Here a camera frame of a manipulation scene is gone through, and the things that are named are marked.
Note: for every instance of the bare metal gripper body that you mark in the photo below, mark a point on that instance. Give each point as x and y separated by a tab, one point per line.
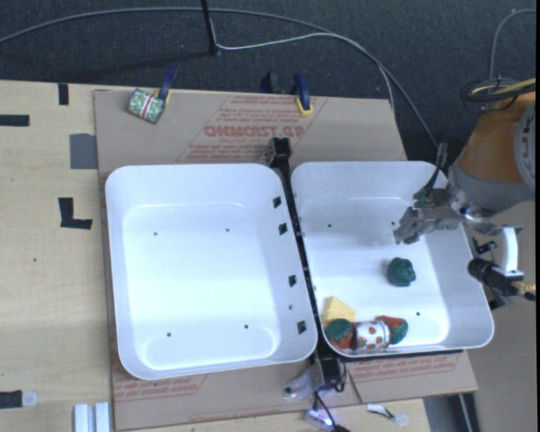
441	220

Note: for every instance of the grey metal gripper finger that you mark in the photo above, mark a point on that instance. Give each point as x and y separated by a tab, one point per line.
404	225
416	234

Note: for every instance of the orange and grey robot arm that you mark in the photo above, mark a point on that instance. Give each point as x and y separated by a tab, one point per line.
490	151

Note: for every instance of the green broccoli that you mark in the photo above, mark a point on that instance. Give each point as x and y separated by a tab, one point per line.
400	272

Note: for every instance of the white plastic tray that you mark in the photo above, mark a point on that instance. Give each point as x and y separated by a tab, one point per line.
198	277
364	241

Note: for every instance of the thin black rod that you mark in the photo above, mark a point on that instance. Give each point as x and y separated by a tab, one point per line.
302	250

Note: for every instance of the yellow cheese wedge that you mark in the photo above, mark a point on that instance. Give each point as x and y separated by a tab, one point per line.
337	308

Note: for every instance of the white can with strawberry print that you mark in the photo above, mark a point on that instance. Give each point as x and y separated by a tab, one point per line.
372	336

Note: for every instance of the brown cardboard board red print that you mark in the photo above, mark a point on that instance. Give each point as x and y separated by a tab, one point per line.
234	124

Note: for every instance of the green and white patterned can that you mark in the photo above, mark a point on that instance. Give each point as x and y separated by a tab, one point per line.
146	105

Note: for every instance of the black cylinder on white bracket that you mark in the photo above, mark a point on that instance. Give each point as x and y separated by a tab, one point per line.
509	250

